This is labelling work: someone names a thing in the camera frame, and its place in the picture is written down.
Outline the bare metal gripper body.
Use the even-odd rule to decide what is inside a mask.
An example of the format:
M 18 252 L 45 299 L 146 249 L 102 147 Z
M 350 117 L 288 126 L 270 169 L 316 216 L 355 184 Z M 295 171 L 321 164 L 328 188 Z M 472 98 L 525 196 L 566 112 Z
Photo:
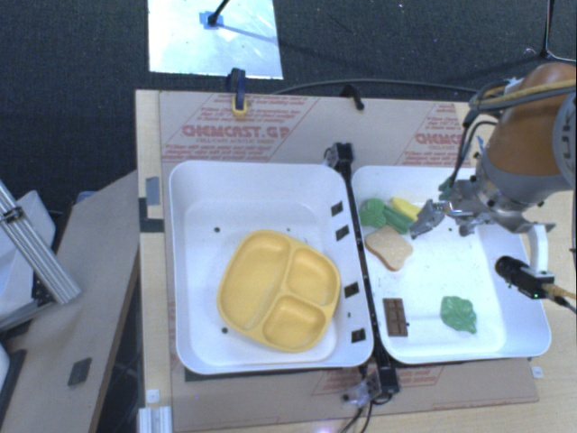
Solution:
M 527 220 L 523 213 L 526 210 L 526 204 L 507 197 L 490 180 L 468 179 L 453 184 L 445 213 L 457 225 L 459 217 L 489 214 L 490 224 L 499 225 L 510 233 L 525 233 Z

